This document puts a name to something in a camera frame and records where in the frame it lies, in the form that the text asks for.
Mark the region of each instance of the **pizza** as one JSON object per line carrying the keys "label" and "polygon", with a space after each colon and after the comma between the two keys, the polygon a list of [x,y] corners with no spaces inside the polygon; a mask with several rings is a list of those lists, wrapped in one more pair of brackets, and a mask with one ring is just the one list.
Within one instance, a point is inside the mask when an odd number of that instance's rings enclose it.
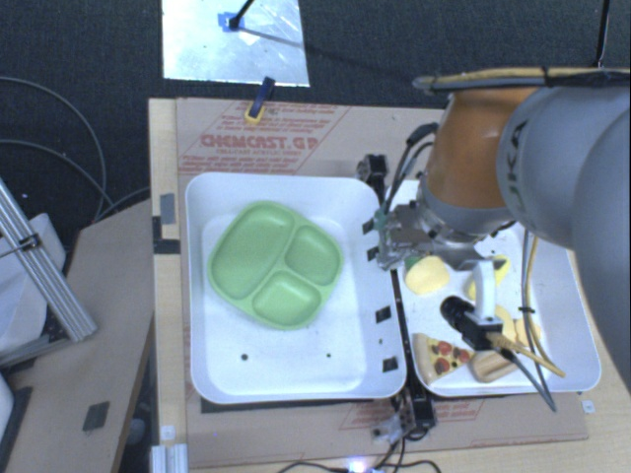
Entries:
{"label": "pizza", "polygon": [[430,384],[443,376],[455,372],[474,356],[473,351],[456,347],[445,340],[430,338],[423,333],[412,335],[416,366]]}

